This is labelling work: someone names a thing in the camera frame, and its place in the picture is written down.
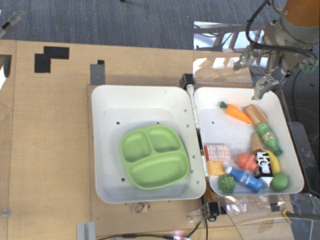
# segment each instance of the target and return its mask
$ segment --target green bottle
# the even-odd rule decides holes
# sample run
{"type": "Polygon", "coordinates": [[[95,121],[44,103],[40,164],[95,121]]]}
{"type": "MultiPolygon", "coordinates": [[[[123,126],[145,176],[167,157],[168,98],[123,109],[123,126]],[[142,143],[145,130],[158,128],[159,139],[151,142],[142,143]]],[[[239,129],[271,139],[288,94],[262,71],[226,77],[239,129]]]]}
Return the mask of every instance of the green bottle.
{"type": "Polygon", "coordinates": [[[269,148],[271,148],[276,156],[280,156],[282,154],[282,150],[278,146],[276,136],[265,122],[258,124],[255,130],[260,135],[260,138],[262,139],[263,143],[266,144],[269,148]]]}

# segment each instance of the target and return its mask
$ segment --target blue bottle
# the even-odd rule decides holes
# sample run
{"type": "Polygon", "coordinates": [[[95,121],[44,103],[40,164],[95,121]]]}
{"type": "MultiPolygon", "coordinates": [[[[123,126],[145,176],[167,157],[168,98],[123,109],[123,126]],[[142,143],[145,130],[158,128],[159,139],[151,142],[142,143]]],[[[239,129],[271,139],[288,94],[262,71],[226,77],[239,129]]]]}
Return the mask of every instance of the blue bottle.
{"type": "Polygon", "coordinates": [[[254,192],[259,192],[263,186],[263,182],[246,173],[244,170],[233,169],[232,166],[228,166],[225,170],[226,174],[230,174],[234,179],[239,182],[241,185],[250,188],[254,192]]]}

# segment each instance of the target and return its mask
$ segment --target green spiky ball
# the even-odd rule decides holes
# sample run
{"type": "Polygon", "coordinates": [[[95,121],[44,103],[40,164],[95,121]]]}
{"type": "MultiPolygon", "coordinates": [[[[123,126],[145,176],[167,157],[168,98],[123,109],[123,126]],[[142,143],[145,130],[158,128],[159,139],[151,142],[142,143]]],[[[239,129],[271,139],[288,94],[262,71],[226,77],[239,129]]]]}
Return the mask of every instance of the green spiky ball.
{"type": "Polygon", "coordinates": [[[229,174],[224,174],[219,177],[218,181],[219,189],[223,193],[232,193],[235,190],[236,183],[234,177],[229,174]]]}

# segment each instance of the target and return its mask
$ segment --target wooden table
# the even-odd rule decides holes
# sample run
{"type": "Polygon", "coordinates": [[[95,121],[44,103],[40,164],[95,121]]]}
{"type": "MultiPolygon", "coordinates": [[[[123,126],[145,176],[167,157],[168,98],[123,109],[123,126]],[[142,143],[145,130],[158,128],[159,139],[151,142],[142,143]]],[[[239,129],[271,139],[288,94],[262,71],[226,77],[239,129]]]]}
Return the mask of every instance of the wooden table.
{"type": "MultiPolygon", "coordinates": [[[[105,61],[107,84],[176,86],[183,73],[193,71],[192,50],[1,40],[0,54],[13,56],[11,77],[0,89],[2,101],[5,90],[14,94],[13,123],[6,126],[12,128],[12,141],[3,130],[0,132],[2,140],[7,138],[7,152],[0,152],[4,161],[0,179],[10,175],[11,214],[8,224],[1,218],[0,227],[2,232],[7,228],[7,239],[74,240],[77,223],[90,221],[96,222],[100,237],[165,231],[182,234],[194,228],[195,224],[186,222],[185,214],[196,209],[199,200],[152,202],[150,212],[137,215],[133,204],[107,204],[94,198],[87,103],[90,64],[97,60],[105,61]],[[69,47],[69,59],[52,59],[51,73],[35,73],[35,54],[42,54],[44,46],[69,47]]],[[[1,189],[1,196],[6,195],[8,192],[1,189]]],[[[205,238],[203,227],[192,239],[205,238]]],[[[260,224],[256,228],[272,238],[260,224]]],[[[292,239],[288,223],[273,223],[271,228],[274,239],[277,229],[282,231],[282,239],[292,239]]],[[[242,239],[227,215],[209,223],[209,235],[209,239],[242,239]]]]}

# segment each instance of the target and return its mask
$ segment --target white plastic tray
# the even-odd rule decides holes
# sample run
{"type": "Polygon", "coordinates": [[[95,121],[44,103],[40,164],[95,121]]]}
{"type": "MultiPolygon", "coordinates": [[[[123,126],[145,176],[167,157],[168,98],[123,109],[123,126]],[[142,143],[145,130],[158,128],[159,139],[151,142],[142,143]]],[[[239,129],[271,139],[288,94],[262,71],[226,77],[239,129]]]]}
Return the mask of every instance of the white plastic tray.
{"type": "Polygon", "coordinates": [[[203,195],[206,181],[186,91],[178,87],[101,85],[94,89],[91,101],[95,184],[103,201],[115,204],[183,200],[203,195]],[[188,153],[191,171],[171,186],[141,190],[129,180],[120,154],[120,141],[132,130],[157,123],[177,132],[188,153]]]}
{"type": "MultiPolygon", "coordinates": [[[[255,131],[253,124],[247,124],[227,115],[225,109],[219,107],[221,101],[244,109],[254,104],[267,116],[267,124],[278,139],[283,154],[278,157],[281,171],[288,177],[288,186],[283,191],[273,191],[272,188],[252,192],[249,188],[236,184],[233,196],[293,194],[304,186],[304,178],[298,158],[288,130],[286,119],[278,97],[271,91],[264,94],[261,100],[251,100],[253,89],[202,87],[195,91],[194,99],[199,120],[202,145],[228,145],[231,153],[229,164],[237,167],[237,156],[242,152],[251,152],[251,137],[255,131]]],[[[210,178],[212,189],[219,195],[225,194],[219,189],[218,176],[210,178]]]]}

